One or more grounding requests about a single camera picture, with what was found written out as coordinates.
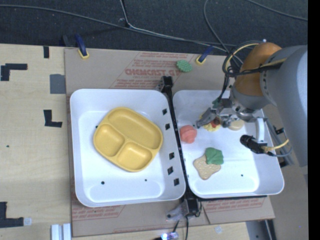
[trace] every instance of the toy bread slice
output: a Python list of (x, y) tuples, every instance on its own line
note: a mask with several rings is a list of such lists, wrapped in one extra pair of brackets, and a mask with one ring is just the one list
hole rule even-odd
[(209, 179), (212, 174), (220, 171), (221, 169), (220, 164), (207, 164), (207, 157), (205, 154), (194, 160), (193, 165), (203, 180)]

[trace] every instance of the black hole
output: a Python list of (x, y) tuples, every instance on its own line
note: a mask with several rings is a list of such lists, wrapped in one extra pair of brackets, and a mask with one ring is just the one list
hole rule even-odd
[(178, 178), (175, 178), (174, 181), (173, 181), (174, 185), (179, 185), (179, 179)]
[(169, 169), (168, 169), (168, 175), (172, 174), (174, 172), (174, 168), (171, 166)]

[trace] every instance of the pink toy food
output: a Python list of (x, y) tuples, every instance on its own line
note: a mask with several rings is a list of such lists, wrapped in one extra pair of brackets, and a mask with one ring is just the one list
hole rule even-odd
[(197, 130), (191, 125), (185, 125), (180, 128), (181, 141), (186, 143), (193, 143), (197, 136)]

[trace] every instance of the wooden table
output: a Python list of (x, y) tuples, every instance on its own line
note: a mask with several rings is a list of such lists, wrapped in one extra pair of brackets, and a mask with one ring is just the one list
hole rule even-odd
[[(0, 44), (0, 65), (27, 64), (0, 81), (0, 202), (7, 218), (30, 217), (32, 225), (0, 228), (0, 239), (50, 239), (53, 224), (71, 222), (66, 95), (50, 93), (50, 75), (65, 74), (64, 48)], [(62, 127), (45, 126), (44, 110)], [(194, 226), (188, 239), (248, 240), (245, 222)], [(181, 239), (186, 229), (179, 228)], [(150, 240), (163, 230), (81, 237), (81, 240)]]

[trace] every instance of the beige round toy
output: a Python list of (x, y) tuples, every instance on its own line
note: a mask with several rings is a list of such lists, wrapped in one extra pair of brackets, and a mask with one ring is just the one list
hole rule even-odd
[(224, 159), (221, 150), (208, 147), (203, 156), (194, 160), (193, 165), (198, 171), (200, 178), (207, 180), (211, 175), (220, 171), (223, 163)]

